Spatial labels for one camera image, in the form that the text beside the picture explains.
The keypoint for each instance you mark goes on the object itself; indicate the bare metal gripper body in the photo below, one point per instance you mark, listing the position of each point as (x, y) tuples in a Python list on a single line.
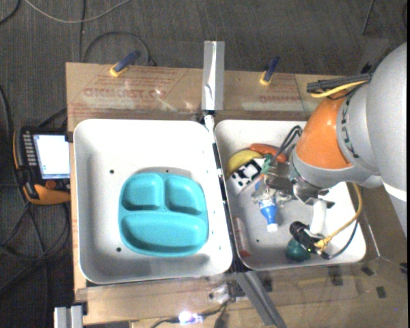
[(279, 178)]

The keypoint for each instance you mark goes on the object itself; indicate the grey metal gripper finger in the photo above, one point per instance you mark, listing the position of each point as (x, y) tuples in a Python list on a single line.
[(260, 194), (283, 198)]

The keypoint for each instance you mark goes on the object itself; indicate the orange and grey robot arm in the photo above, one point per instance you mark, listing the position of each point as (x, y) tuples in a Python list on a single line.
[(369, 121)]

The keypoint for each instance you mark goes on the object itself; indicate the blue and white bottle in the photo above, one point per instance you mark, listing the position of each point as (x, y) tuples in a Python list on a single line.
[(269, 212)]

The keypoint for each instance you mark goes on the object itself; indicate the black and white carton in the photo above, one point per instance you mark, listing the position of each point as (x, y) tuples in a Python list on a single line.
[(242, 179)]

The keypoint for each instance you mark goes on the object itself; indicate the orange sausage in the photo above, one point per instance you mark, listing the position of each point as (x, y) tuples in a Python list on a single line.
[(261, 148)]

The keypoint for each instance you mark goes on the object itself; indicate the yellow banana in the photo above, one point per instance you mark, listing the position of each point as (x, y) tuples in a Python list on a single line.
[(241, 158)]

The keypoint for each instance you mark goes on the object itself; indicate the dark green round object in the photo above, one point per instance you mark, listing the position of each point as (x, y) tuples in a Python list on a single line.
[(295, 253)]

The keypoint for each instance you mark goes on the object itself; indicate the white plastic tray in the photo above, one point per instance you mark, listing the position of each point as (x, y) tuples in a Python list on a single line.
[(338, 231), (99, 190)]

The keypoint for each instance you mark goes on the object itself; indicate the blue divided plate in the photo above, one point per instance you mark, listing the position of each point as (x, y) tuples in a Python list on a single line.
[(164, 227)]

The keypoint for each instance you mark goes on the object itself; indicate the brown cardboard board red print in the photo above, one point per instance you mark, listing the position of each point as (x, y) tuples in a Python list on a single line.
[(140, 91)]

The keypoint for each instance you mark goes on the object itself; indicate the black cylinder on white bracket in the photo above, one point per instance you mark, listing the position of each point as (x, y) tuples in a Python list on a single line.
[(302, 233)]

